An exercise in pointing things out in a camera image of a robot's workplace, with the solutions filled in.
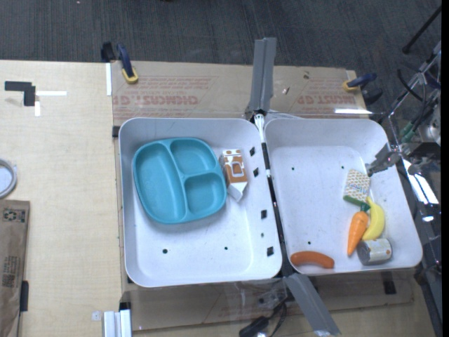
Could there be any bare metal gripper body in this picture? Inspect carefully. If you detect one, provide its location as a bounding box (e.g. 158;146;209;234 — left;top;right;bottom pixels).
409;110;442;158

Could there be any white and green patterned packet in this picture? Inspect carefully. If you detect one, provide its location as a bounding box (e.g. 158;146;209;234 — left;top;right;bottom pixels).
342;168;372;206

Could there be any yellow banana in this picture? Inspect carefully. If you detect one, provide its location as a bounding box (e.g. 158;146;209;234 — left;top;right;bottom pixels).
361;195;386;242

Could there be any orange carrot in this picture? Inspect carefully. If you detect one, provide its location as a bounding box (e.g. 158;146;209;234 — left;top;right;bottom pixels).
347;201;371;258

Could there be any white plastic tray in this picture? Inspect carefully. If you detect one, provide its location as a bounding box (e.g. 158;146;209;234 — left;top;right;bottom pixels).
263;117;424;277
118;117;283;289

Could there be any small silver can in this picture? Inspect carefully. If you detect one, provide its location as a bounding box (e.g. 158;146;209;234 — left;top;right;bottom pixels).
356;237;393;266

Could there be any orange sausage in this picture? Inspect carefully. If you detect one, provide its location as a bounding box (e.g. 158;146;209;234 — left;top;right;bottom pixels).
290;251;335;270

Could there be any orange and white carton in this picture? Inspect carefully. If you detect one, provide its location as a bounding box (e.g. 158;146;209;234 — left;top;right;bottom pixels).
219;148;249;202

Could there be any brown cardboard board red print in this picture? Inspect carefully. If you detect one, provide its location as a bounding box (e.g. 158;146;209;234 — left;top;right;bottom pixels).
110;60;415;331

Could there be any blue divided plate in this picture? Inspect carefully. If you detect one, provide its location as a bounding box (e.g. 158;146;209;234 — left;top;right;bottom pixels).
131;137;228;225

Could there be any brown paper bag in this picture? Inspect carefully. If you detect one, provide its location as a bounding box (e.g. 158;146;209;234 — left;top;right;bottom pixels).
0;199;31;337

